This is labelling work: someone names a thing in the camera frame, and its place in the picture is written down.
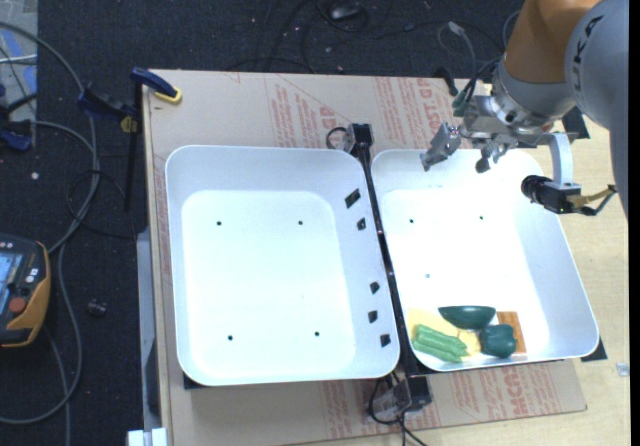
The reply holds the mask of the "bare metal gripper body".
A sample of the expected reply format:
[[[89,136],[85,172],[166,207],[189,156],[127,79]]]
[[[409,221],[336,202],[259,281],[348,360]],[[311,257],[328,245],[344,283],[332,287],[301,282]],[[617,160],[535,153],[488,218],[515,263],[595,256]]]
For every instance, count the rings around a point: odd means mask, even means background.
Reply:
[[[511,98],[475,96],[461,126],[465,138],[515,145],[535,145],[549,129],[549,120],[525,110]]]

